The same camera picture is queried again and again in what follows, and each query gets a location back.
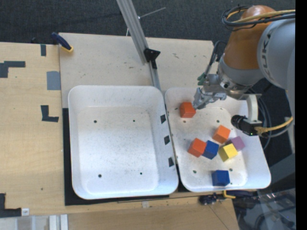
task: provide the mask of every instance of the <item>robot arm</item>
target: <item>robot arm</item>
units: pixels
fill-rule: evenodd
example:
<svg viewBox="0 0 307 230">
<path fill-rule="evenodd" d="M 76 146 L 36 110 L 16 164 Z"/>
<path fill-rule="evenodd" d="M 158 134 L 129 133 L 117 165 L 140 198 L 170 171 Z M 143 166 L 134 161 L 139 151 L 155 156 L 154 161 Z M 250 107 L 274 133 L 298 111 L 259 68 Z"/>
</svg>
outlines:
<svg viewBox="0 0 307 230">
<path fill-rule="evenodd" d="M 244 13 L 240 20 L 228 21 L 231 15 L 242 10 Z M 194 109 L 225 100 L 227 96 L 246 100 L 254 106 L 255 99 L 246 92 L 260 79 L 266 78 L 286 90 L 295 123 L 295 11 L 275 11 L 262 5 L 238 6 L 226 11 L 222 20 L 225 25 L 235 28 L 219 59 L 217 73 L 209 74 L 220 42 L 215 44 L 211 61 L 198 78 L 202 87 L 194 95 Z M 255 127 L 261 125 L 252 113 L 247 118 L 234 116 L 232 123 L 248 135 L 256 135 Z"/>
</svg>

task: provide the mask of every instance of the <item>block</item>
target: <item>block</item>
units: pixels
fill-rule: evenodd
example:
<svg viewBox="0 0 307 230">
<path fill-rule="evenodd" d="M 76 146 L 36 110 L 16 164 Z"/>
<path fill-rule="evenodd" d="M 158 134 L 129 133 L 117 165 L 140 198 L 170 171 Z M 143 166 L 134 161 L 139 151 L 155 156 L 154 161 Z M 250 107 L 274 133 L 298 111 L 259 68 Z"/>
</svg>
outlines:
<svg viewBox="0 0 307 230">
<path fill-rule="evenodd" d="M 217 155 L 218 149 L 219 149 L 219 144 L 208 140 L 205 152 L 202 155 L 208 159 L 213 159 Z"/>
<path fill-rule="evenodd" d="M 180 117 L 191 118 L 196 114 L 196 110 L 193 108 L 191 102 L 183 102 L 180 107 Z"/>
<path fill-rule="evenodd" d="M 234 145 L 237 151 L 241 151 L 245 147 L 245 144 L 240 136 L 229 139 L 226 142 L 226 145 L 229 145 L 231 143 Z"/>
<path fill-rule="evenodd" d="M 236 156 L 238 154 L 238 151 L 236 150 L 235 146 L 231 143 L 221 147 L 218 153 L 221 156 L 223 162 L 225 162 L 226 160 Z"/>
<path fill-rule="evenodd" d="M 230 129 L 226 128 L 223 125 L 220 125 L 214 132 L 212 139 L 220 142 L 221 144 L 226 142 L 229 138 Z"/>
<path fill-rule="evenodd" d="M 188 153 L 194 155 L 195 157 L 199 158 L 205 151 L 207 143 L 195 138 L 189 147 Z"/>
<path fill-rule="evenodd" d="M 230 183 L 228 171 L 216 170 L 212 173 L 213 186 L 226 186 Z"/>
</svg>

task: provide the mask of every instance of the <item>yellow clip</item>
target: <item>yellow clip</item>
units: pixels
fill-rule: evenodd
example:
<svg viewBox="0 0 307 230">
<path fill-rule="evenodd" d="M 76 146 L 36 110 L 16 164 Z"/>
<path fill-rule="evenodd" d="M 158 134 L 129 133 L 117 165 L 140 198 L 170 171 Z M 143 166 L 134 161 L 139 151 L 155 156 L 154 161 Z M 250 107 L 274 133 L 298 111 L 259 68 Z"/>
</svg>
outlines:
<svg viewBox="0 0 307 230">
<path fill-rule="evenodd" d="M 66 51 L 68 53 L 71 53 L 73 51 L 73 46 L 70 45 L 70 47 L 71 47 L 70 50 L 68 50 L 67 48 L 65 48 L 63 46 L 61 47 L 61 49 L 63 49 L 64 51 Z"/>
<path fill-rule="evenodd" d="M 232 198 L 232 199 L 236 198 L 236 196 L 228 195 L 226 193 L 226 190 L 223 191 L 223 196 L 224 196 L 224 198 Z"/>
</svg>

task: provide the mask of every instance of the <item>white tray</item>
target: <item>white tray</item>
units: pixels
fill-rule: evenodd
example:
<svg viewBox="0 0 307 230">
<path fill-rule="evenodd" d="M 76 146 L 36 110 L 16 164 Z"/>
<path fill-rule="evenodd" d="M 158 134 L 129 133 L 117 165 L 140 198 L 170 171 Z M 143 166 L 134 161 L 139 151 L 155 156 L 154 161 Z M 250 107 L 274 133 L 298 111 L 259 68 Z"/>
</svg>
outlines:
<svg viewBox="0 0 307 230">
<path fill-rule="evenodd" d="M 76 86 L 68 95 L 71 172 L 84 199 L 168 195 L 178 186 L 161 92 Z"/>
<path fill-rule="evenodd" d="M 183 185 L 192 192 L 267 187 L 271 182 L 271 173 L 259 137 L 245 135 L 231 124 L 233 115 L 248 115 L 247 102 L 227 97 L 224 101 L 216 101 L 197 110 L 193 118 L 181 118 L 180 104 L 193 102 L 195 92 L 196 88 L 171 88 L 165 93 L 168 119 Z M 237 156 L 223 162 L 219 154 L 210 160 L 203 156 L 197 158 L 187 152 L 194 138 L 218 143 L 212 136 L 219 125 L 231 129 L 229 138 L 241 136 L 246 147 L 239 151 Z M 216 170 L 229 171 L 230 184 L 225 187 L 213 186 L 211 174 Z"/>
</svg>

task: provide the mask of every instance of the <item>wooden table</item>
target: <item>wooden table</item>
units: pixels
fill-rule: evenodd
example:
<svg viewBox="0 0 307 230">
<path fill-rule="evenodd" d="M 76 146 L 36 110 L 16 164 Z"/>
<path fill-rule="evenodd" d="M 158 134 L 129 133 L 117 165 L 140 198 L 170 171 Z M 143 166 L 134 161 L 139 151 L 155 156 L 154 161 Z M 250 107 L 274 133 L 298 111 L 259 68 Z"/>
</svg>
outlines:
<svg viewBox="0 0 307 230">
<path fill-rule="evenodd" d="M 188 43 L 179 47 L 182 52 L 186 51 L 186 54 L 188 54 L 188 49 L 185 47 L 189 44 L 197 48 L 202 47 L 190 57 L 193 59 L 198 57 L 199 61 L 192 63 L 198 64 L 198 68 L 203 71 L 210 59 L 213 49 L 212 42 L 148 39 L 149 44 L 154 46 L 167 42 L 161 47 L 168 49 L 170 42 L 171 45 L 178 47 L 181 41 Z M 184 57 L 171 49 L 163 56 L 163 49 L 160 50 L 162 51 L 160 64 L 166 66 L 164 68 L 166 70 L 172 65 L 169 63 L 170 55 L 175 60 Z M 181 217 L 178 218 L 180 211 L 190 212 L 192 210 L 199 218 L 205 214 L 206 218 L 214 218 L 220 224 L 222 223 L 217 225 L 216 229 L 227 229 L 225 227 L 227 224 L 231 226 L 229 229 L 238 229 L 231 200 L 225 200 L 215 206 L 199 205 L 198 196 L 212 194 L 212 192 L 201 194 L 174 192 L 168 199 L 148 200 L 145 203 L 136 200 L 65 206 L 62 94 L 60 90 L 47 89 L 47 72 L 60 71 L 60 54 L 63 52 L 56 45 L 46 45 L 47 54 L 42 56 L 41 45 L 19 43 L 0 43 L 0 51 L 2 52 L 0 63 L 25 61 L 26 64 L 25 68 L 9 67 L 8 77 L 0 78 L 0 149 L 2 152 L 0 156 L 0 193 L 6 193 L 6 208 L 28 208 L 30 215 L 69 214 L 70 219 L 74 219 L 71 222 L 76 222 L 76 225 L 79 226 L 86 224 L 86 220 L 80 220 L 81 215 L 85 218 L 97 218 L 99 222 L 101 219 L 111 217 L 116 220 L 116 214 L 122 214 L 126 219 L 130 219 L 132 215 L 144 215 L 144 218 L 139 220 L 140 224 L 143 220 L 147 221 L 146 219 L 150 218 L 151 214 L 163 218 L 176 216 L 176 224 L 180 226 Z M 184 66 L 189 67 L 187 61 L 177 61 L 178 69 Z M 196 71 L 193 74 L 197 77 L 200 73 L 201 71 Z M 172 82 L 163 73 L 163 70 L 159 71 L 159 75 L 162 88 L 167 89 L 171 86 Z M 181 79 L 182 76 L 179 82 L 187 86 L 187 83 Z M 48 105 L 49 116 L 58 116 L 59 121 L 42 121 L 41 105 Z"/>
</svg>

